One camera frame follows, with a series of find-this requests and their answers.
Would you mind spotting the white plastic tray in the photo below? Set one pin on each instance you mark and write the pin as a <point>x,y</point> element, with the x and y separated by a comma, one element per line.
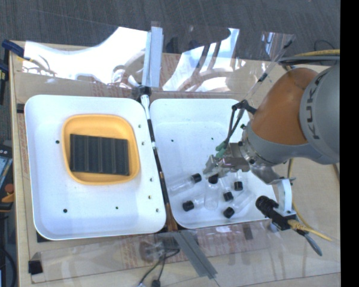
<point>92,208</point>
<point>185,130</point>

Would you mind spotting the brown cardboard board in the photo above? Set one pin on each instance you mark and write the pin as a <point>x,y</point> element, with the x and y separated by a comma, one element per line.
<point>77,82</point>

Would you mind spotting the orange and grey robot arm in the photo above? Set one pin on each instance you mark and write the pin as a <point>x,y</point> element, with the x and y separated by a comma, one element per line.
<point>284,115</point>

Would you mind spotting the clear plastic bottle, black cap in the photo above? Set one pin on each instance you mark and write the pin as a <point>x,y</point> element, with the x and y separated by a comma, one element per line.
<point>228,196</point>
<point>238,185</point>
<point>228,212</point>
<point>211,196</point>
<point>188,205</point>
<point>184,184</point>

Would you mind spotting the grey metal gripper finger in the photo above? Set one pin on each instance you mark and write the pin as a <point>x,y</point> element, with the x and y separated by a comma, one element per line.
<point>211,164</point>

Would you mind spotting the black ribbed rack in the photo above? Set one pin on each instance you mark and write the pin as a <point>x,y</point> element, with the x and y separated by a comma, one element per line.
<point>99,155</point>

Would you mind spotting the thin black and white rod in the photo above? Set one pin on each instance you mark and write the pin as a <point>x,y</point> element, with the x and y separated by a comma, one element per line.
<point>157,160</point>

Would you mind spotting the black cylinder on white bracket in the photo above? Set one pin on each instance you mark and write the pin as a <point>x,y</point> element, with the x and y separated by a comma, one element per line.
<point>267,206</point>

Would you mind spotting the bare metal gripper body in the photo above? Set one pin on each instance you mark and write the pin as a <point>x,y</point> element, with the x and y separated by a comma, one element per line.
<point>237,157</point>

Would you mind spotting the yellow bowl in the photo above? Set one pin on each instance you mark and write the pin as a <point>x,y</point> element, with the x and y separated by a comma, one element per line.
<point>101,124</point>

